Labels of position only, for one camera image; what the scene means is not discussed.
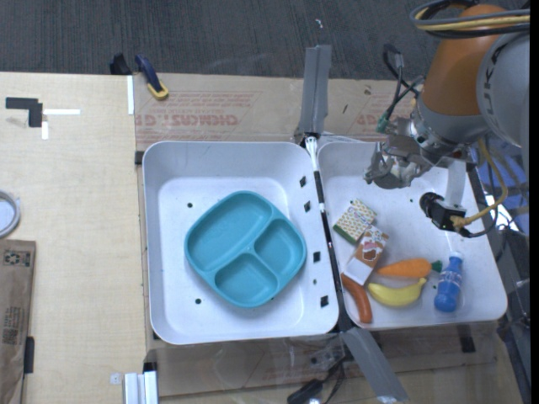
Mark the white plastic tray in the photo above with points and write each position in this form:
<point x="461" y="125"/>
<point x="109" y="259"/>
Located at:
<point x="177" y="267"/>
<point x="412" y="234"/>

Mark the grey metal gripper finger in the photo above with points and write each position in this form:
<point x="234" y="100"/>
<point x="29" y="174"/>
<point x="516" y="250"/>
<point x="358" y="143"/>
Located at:
<point x="378" y="168"/>
<point x="402" y="176"/>

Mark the blue bottle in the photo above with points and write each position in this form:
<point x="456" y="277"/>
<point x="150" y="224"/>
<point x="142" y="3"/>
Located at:
<point x="448" y="284"/>

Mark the brown cardboard board red print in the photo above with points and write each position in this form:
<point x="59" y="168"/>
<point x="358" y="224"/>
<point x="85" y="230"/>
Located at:
<point x="236" y="112"/>

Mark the brown paper packet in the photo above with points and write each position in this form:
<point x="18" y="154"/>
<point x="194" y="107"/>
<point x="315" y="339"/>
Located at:
<point x="14" y="309"/>

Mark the orange carrot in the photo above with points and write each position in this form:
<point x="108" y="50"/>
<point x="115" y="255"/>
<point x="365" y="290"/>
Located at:
<point x="404" y="268"/>

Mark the green patterned carton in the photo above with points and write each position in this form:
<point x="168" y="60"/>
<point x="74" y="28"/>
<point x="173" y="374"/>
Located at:
<point x="353" y="222"/>

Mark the orange sausage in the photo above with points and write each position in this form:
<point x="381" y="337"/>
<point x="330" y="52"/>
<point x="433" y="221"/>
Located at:
<point x="361" y="299"/>

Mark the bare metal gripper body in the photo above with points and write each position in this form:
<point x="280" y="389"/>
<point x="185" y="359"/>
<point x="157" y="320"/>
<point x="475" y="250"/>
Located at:
<point x="410" y="147"/>

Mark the orange and white carton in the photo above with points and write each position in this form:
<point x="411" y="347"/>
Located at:
<point x="368" y="251"/>

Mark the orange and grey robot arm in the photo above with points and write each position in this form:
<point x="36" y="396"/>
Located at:
<point x="455" y="78"/>

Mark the blue divided plate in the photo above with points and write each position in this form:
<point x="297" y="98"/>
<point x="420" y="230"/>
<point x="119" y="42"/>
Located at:
<point x="236" y="230"/>

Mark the yellow banana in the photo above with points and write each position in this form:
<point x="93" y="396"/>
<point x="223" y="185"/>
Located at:
<point x="396" y="295"/>

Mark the black cylinder on white bracket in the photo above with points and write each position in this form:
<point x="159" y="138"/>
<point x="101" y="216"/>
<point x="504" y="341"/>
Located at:
<point x="438" y="213"/>

